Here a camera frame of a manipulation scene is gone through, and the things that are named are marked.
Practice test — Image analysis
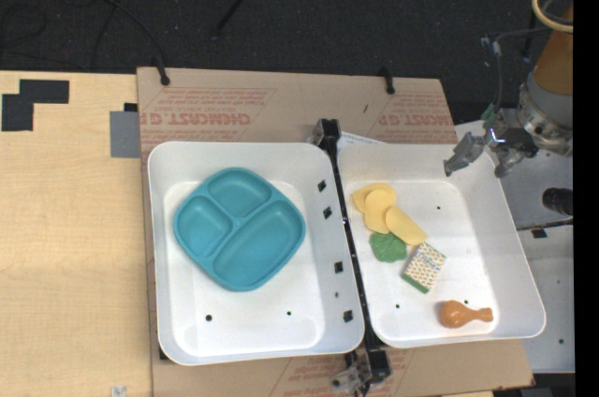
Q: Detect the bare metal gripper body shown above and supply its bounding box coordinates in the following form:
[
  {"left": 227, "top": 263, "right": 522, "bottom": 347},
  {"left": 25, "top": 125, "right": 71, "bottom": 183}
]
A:
[{"left": 486, "top": 116, "right": 575, "bottom": 160}]

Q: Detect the yellow round slice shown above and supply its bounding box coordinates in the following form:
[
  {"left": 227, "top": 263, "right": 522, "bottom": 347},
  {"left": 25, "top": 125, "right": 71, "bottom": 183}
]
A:
[
  {"left": 384, "top": 205, "right": 429, "bottom": 247},
  {"left": 363, "top": 188, "right": 398, "bottom": 235},
  {"left": 351, "top": 182, "right": 398, "bottom": 214}
]

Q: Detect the white plastic tray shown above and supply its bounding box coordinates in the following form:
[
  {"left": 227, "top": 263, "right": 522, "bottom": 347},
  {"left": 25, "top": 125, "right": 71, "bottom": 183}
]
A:
[
  {"left": 337, "top": 141, "right": 548, "bottom": 349},
  {"left": 147, "top": 140, "right": 366, "bottom": 367}
]

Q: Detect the small white patterned carton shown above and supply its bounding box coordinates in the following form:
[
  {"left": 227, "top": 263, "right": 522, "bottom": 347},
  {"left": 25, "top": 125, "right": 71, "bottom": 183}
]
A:
[{"left": 400, "top": 241, "right": 447, "bottom": 295}]

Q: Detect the green lettuce leaf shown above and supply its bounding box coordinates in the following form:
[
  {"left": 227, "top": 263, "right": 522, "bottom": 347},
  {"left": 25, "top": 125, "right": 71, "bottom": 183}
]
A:
[{"left": 368, "top": 231, "right": 409, "bottom": 266}]

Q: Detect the thin black rod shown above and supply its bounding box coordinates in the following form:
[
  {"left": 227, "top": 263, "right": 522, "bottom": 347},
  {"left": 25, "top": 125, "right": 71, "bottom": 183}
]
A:
[{"left": 325, "top": 137, "right": 384, "bottom": 355}]

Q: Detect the orange chicken drumstick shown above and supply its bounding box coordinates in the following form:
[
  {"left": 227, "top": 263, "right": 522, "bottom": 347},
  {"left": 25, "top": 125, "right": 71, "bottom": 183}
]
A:
[{"left": 438, "top": 299, "right": 495, "bottom": 331}]

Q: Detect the brown cardboard board red print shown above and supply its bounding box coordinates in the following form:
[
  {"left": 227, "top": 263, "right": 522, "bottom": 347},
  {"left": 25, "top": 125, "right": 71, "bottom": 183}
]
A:
[{"left": 135, "top": 66, "right": 537, "bottom": 397}]

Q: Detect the blue divided plate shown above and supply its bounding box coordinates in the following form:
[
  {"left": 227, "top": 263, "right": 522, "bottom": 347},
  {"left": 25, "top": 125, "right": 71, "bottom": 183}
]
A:
[{"left": 172, "top": 167, "right": 308, "bottom": 293}]

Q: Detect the black cylinder on white bracket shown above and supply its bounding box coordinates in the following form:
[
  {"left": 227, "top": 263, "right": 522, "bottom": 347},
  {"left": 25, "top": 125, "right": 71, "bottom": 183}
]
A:
[{"left": 541, "top": 186, "right": 575, "bottom": 217}]

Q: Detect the black block with wires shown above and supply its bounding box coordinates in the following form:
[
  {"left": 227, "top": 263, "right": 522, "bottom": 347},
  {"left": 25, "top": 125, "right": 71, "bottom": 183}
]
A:
[
  {"left": 314, "top": 118, "right": 342, "bottom": 149},
  {"left": 364, "top": 348, "right": 393, "bottom": 385}
]

